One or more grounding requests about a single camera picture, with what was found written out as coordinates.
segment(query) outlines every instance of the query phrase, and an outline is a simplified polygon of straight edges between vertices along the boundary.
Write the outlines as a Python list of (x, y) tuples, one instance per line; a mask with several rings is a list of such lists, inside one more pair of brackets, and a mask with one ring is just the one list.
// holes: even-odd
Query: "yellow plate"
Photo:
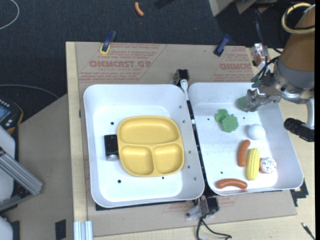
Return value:
[(178, 172), (185, 162), (177, 124), (165, 116), (134, 116), (117, 129), (119, 157), (134, 176), (165, 176)]

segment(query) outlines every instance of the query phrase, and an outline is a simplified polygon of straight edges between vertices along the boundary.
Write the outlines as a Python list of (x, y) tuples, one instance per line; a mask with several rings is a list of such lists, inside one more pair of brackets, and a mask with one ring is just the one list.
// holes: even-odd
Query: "toy egg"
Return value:
[(248, 134), (254, 140), (262, 140), (266, 137), (265, 129), (257, 123), (250, 125)]

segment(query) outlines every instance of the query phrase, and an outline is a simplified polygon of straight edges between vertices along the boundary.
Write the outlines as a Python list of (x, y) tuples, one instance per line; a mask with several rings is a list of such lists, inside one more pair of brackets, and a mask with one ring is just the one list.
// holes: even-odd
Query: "black wire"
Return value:
[(226, 237), (224, 240), (232, 239), (232, 236), (229, 235), (229, 234), (214, 232), (212, 229), (210, 229), (210, 228), (208, 227), (208, 225), (204, 222), (203, 219), (204, 219), (204, 216), (199, 219), (198, 225), (197, 225), (197, 227), (196, 227), (196, 238), (197, 238), (197, 240), (201, 240), (200, 237), (199, 237), (199, 230), (200, 230), (201, 224), (203, 224), (211, 233), (216, 234), (216, 235), (219, 235), (219, 236), (224, 236), (224, 237)]
[(198, 198), (196, 200), (192, 200), (194, 206), (196, 206), (198, 204), (198, 200), (199, 200)]
[(287, 31), (285, 31), (284, 28), (282, 27), (281, 17), (282, 17), (282, 15), (280, 16), (280, 20), (278, 21), (277, 32), (278, 32), (279, 43), (281, 44), (281, 47), (283, 48), (286, 46), (286, 43), (290, 37), (290, 34)]
[(271, 47), (273, 50), (275, 50), (277, 53), (281, 54), (282, 52), (280, 50), (278, 50), (268, 39), (268, 35), (267, 35), (267, 31), (266, 31), (266, 27), (263, 24), (263, 20), (261, 17), (261, 13), (259, 12), (259, 10), (255, 10), (254, 12), (254, 16), (255, 16), (255, 29), (256, 32), (259, 36), (259, 39), (261, 41), (261, 43), (263, 45), (267, 45), (269, 47)]
[(271, 64), (271, 63), (275, 63), (277, 60), (278, 60), (279, 56), (277, 57), (274, 57), (272, 59), (270, 59), (268, 61), (268, 56), (265, 56), (265, 63), (264, 63), (264, 66), (263, 68), (260, 70), (260, 72), (258, 73), (258, 75), (260, 76), (259, 79), (263, 78), (264, 75), (266, 74), (267, 72), (267, 69), (268, 69), (268, 66)]

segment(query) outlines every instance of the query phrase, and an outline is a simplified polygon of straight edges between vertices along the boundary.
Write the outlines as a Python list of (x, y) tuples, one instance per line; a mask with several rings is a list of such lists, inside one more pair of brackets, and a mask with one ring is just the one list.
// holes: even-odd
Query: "toy hot dog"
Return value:
[(249, 146), (250, 146), (250, 140), (246, 139), (241, 143), (239, 147), (237, 160), (238, 160), (238, 166), (240, 167), (246, 166), (246, 152)]
[(145, 15), (145, 13), (140, 9), (138, 2), (134, 3), (134, 9), (140, 17), (143, 17)]
[(223, 189), (228, 186), (233, 186), (240, 189), (246, 189), (248, 187), (248, 184), (245, 181), (236, 178), (224, 178), (217, 181), (215, 185), (218, 189)]

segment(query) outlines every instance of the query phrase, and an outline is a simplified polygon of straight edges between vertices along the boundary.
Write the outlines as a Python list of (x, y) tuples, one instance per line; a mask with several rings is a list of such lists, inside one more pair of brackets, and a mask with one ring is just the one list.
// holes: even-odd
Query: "yellow corn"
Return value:
[(260, 153), (259, 149), (252, 148), (248, 153), (246, 162), (246, 178), (249, 181), (253, 181), (257, 178), (260, 164)]

